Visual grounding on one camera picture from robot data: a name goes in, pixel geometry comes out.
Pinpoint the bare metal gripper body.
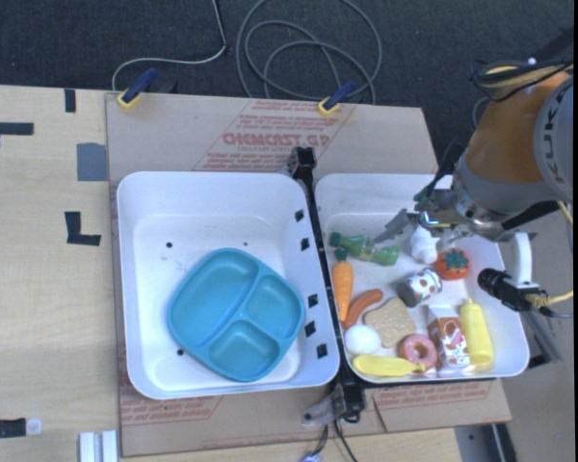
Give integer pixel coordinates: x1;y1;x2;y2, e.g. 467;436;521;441
416;189;507;248

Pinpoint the white bottle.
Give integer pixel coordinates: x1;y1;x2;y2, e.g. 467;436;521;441
408;225;440;265

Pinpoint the green bottle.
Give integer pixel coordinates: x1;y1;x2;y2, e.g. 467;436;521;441
328;231;402;268

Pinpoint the white plastic tray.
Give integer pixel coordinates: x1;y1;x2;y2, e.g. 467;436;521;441
116;170;341;400
313;172;532;385

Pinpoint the orange tomato with green top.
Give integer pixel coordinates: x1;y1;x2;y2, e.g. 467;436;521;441
434;246;472;281

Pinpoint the white can with red print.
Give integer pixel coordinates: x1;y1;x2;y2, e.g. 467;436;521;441
395;267;444;309

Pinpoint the orange carrot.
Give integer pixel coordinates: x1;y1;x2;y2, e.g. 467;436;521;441
331;247;355;323

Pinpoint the thin black rod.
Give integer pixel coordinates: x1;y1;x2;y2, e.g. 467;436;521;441
302;161;353;389

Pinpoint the orange sausage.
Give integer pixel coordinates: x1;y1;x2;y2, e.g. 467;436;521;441
342;288;384;329

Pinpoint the tan bread slice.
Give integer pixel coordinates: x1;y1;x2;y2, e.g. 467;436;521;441
362;296;417;349

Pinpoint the white egg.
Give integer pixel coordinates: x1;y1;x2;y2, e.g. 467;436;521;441
343;323;382;356

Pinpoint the yellow bottle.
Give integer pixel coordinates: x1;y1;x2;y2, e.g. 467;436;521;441
459;296;495;371

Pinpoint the orange and white carton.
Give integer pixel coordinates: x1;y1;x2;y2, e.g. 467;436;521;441
425;302;472;373

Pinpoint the pink doughnut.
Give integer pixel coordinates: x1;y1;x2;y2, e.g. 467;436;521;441
397;332;439;372

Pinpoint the yellow banana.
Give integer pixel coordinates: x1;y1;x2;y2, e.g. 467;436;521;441
352;353;428;379

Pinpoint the blue divided plate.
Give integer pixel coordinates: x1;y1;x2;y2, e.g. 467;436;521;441
166;246;306;384

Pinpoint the brown cardboard board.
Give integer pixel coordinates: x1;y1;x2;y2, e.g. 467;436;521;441
104;90;513;458

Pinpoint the black cylinder on white bracket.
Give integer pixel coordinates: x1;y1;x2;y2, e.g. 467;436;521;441
477;231;551;313

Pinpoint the black block with wires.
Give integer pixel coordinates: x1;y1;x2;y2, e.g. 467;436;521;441
335;381;368;422
288;145;318;181

